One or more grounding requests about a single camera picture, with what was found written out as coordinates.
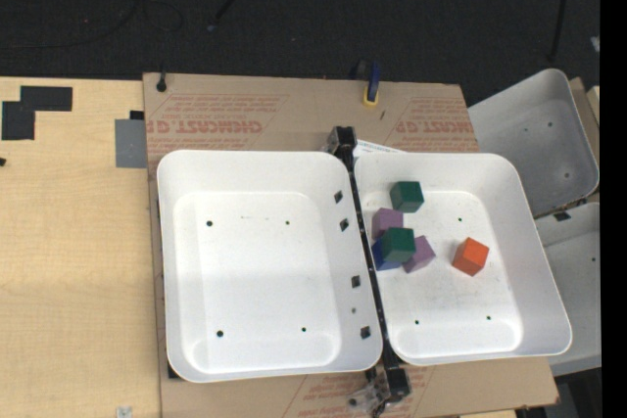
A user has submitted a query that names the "black block with wires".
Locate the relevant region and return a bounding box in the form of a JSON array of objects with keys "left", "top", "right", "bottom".
[
  {"left": 381, "top": 366, "right": 411, "bottom": 402},
  {"left": 326, "top": 125, "right": 358, "bottom": 157}
]

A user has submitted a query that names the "green cube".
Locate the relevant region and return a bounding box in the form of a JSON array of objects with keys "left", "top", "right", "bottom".
[
  {"left": 389, "top": 180, "right": 425, "bottom": 214},
  {"left": 381, "top": 226, "right": 417, "bottom": 264}
]

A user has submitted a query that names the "thin black rod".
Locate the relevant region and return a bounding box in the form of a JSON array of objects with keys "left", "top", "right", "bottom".
[{"left": 340, "top": 147, "right": 401, "bottom": 376}]

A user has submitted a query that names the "white plastic tray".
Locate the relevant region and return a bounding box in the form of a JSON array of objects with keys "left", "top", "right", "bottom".
[
  {"left": 156, "top": 149, "right": 384, "bottom": 384},
  {"left": 352, "top": 152, "right": 573, "bottom": 366},
  {"left": 465, "top": 68, "right": 601, "bottom": 219},
  {"left": 533, "top": 202, "right": 603, "bottom": 376}
]

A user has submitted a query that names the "white paper sheet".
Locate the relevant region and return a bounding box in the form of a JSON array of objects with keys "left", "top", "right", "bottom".
[{"left": 353, "top": 139, "right": 408, "bottom": 159}]

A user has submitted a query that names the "blue cube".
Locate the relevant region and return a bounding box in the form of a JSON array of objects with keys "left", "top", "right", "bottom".
[{"left": 370, "top": 237, "right": 403, "bottom": 272}]

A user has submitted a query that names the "brown cardboard board red print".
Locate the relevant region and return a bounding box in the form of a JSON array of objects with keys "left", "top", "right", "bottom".
[{"left": 141, "top": 71, "right": 560, "bottom": 418}]

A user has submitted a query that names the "orange cube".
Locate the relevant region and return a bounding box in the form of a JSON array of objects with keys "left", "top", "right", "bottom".
[{"left": 451, "top": 237, "right": 491, "bottom": 278}]

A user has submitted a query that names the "purple cube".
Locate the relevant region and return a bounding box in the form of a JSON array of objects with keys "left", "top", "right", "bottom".
[
  {"left": 402, "top": 235, "right": 437, "bottom": 274},
  {"left": 370, "top": 208, "right": 405, "bottom": 241}
]

